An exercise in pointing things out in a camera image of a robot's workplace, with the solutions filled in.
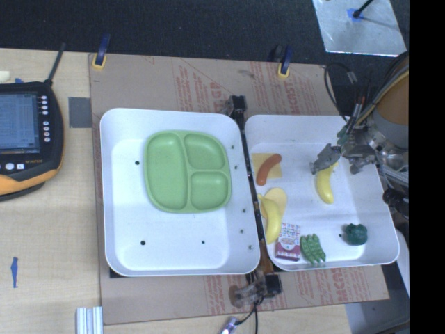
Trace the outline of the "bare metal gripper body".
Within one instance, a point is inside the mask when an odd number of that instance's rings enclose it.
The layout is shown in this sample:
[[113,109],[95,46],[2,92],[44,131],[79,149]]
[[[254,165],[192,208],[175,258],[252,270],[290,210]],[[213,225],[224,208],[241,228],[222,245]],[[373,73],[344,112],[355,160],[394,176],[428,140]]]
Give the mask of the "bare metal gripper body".
[[347,160],[350,157],[375,155],[375,164],[390,168],[401,167],[401,149],[380,132],[355,130],[341,146],[341,153]]

